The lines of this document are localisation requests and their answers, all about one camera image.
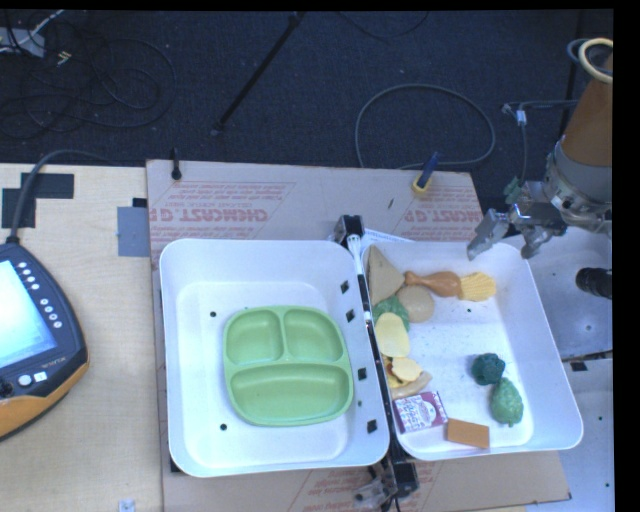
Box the red and white small carton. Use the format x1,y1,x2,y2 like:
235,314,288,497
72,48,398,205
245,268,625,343
391,390,450,435

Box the yellow and red toy piece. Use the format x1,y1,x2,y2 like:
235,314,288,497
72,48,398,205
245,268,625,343
381,353,404,391

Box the thin black and white rod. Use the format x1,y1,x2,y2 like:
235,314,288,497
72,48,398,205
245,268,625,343
345,233,407,469

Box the orange-yellow toy slice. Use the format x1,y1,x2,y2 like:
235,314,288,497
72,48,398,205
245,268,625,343
390,356,424,383

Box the green divided plate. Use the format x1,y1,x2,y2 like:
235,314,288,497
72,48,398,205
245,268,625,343
221,304,355,428

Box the white plastic tray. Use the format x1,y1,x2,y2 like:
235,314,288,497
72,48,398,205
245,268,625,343
361,240,585,463
158,237,392,479

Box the tan toy wedge slice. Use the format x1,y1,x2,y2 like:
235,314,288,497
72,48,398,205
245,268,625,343
366,244,407,307

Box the yellow toy potato slice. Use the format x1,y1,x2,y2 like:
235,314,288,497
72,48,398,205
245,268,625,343
374,311,412,359

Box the green toy lettuce leaf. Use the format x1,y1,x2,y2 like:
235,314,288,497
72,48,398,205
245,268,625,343
371,295,412,332

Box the dark green toy broccoli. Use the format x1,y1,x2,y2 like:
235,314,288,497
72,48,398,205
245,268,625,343
469,352,507,387

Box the black block with thin wires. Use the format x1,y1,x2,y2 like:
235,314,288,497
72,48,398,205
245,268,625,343
333,214,365,245
389,460,420,498

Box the beige round toy biscuit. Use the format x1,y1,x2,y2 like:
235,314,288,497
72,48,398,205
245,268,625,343
395,284,437,324

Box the brown cardboard board red print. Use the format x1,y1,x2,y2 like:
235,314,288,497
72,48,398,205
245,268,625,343
144,159,573,512

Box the yellow ridged toy chip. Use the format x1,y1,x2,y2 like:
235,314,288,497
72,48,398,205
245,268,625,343
458,270,498,303

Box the beige toy bread piece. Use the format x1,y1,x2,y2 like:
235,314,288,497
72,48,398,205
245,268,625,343
391,370,433,401

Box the brown toy chicken drumstick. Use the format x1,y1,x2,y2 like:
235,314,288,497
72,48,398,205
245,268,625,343
403,269,463,299

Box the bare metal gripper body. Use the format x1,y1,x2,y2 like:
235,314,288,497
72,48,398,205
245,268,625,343
506,168,613,238

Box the orange flat toy cheese slice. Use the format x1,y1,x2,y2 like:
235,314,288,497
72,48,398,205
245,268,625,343
445,417,492,450

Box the light green toy grapes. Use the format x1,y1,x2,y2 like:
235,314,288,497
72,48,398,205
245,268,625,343
489,376,525,428

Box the black cylinder on white bracket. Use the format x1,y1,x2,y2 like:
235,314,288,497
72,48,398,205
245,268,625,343
574,266,614,301

